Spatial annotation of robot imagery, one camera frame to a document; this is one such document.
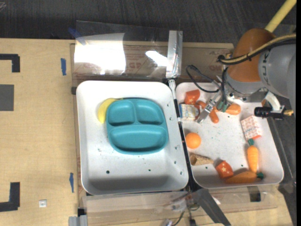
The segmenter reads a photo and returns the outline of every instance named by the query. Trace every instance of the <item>wooden surface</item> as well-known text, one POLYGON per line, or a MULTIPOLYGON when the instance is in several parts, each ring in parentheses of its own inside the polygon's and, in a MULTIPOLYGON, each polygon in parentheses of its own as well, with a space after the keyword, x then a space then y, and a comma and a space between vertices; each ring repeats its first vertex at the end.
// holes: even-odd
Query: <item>wooden surface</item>
MULTIPOLYGON (((0 111, 0 202, 7 202, 10 182, 20 182, 20 207, 0 212, 2 226, 66 226, 77 215, 78 186, 71 56, 73 40, 0 39, 0 53, 18 54, 21 72, 11 72, 11 61, 0 60, 0 84, 15 85, 13 112, 0 111), (66 59, 67 75, 61 71, 66 59), (74 192, 69 182, 74 175, 74 192), (47 207, 39 208, 39 200, 47 207)), ((232 225, 290 226, 282 194, 275 190, 276 207, 227 213, 232 225)), ((208 216, 199 225, 212 224, 208 216)), ((159 222, 132 226, 159 225, 159 222)), ((179 226, 189 225, 183 219, 179 226)))

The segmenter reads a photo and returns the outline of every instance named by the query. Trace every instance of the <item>toy orange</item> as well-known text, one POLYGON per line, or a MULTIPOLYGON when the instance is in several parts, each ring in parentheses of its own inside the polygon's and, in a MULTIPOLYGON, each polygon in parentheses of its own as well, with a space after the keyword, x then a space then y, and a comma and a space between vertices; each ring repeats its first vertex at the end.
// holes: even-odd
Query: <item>toy orange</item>
POLYGON ((185 137, 186 146, 195 149, 201 145, 202 139, 198 133, 190 132, 185 137))

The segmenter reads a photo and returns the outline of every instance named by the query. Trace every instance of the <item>teal divided plate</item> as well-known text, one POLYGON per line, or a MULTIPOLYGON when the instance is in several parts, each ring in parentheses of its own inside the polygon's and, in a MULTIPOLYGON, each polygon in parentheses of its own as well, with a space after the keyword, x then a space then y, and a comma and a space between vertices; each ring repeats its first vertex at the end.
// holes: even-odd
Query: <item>teal divided plate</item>
POLYGON ((111 146, 120 153, 155 153, 168 142, 163 111, 148 99, 113 102, 107 109, 106 126, 111 146))

